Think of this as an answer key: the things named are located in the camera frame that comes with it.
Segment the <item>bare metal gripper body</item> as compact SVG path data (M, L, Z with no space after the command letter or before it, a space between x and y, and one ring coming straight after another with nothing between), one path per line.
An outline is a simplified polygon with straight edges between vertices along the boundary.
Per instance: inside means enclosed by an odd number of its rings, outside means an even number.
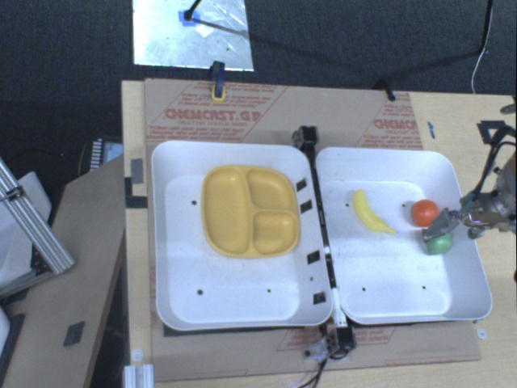
M463 220L470 238L480 238L487 230L516 234L516 201L510 193L483 192Z

